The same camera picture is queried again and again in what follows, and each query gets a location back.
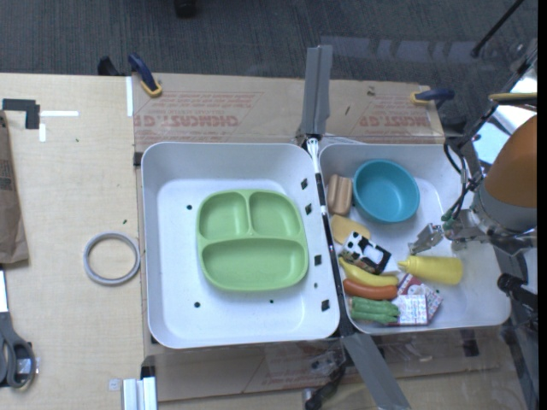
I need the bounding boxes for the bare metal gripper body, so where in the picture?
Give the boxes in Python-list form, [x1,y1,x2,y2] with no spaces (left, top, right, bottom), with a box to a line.
[444,208,497,252]

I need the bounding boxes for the yellow mustard bottle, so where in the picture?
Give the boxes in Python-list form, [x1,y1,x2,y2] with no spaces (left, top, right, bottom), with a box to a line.
[397,254,464,286]

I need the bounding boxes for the red and white patterned carton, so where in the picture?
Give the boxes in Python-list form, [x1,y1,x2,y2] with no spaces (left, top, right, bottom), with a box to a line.
[397,272,444,320]

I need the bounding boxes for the black and white cow carton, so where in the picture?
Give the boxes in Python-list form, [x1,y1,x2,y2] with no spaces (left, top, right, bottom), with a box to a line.
[339,230,399,277]

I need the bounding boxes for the yellow banana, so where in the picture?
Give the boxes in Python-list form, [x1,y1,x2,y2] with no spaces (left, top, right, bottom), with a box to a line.
[338,255,400,288]

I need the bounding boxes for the blue bowl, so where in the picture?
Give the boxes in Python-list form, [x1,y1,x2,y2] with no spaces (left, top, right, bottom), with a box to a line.
[352,158,421,225]

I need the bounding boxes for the pink patterned square packet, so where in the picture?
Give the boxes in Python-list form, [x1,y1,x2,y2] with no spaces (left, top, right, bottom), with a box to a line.
[390,294,430,327]

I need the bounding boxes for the orange sausage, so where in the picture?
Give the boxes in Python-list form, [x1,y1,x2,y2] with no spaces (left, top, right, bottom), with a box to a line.
[342,278,399,302]

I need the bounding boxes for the yellow cheese slice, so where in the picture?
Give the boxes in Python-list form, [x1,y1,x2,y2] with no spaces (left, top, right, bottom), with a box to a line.
[330,214,372,246]

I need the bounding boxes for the white plastic tray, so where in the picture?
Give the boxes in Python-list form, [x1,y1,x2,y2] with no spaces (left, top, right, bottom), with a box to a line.
[140,142,342,350]
[318,143,513,337]

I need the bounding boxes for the green asparagus bundle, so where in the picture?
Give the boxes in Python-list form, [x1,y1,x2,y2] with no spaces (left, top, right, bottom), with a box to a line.
[350,296,401,326]

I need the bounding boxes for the tan hot dog bun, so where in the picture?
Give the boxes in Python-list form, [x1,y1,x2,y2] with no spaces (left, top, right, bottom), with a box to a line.
[326,173,355,218]

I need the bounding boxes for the thin black and white rod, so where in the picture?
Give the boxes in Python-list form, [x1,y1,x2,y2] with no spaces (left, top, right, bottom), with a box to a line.
[304,136,356,337]

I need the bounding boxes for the green divided plate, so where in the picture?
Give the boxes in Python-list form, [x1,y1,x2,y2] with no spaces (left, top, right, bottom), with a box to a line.
[196,189,310,293]

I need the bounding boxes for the brown cardboard board red print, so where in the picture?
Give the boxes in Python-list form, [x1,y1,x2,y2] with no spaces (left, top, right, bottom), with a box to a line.
[132,73,502,403]

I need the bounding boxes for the white tape roll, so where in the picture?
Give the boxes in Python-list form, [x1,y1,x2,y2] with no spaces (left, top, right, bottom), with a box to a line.
[82,231,142,287]

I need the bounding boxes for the black chair caster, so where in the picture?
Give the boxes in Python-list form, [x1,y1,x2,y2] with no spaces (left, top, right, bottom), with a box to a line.
[173,0,200,20]

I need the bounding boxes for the brown paper bag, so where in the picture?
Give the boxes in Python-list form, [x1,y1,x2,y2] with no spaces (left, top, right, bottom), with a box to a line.
[0,109,31,266]

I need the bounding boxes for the grey handled scissors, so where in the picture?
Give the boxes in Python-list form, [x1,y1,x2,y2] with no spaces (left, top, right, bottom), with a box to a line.
[0,266,39,390]

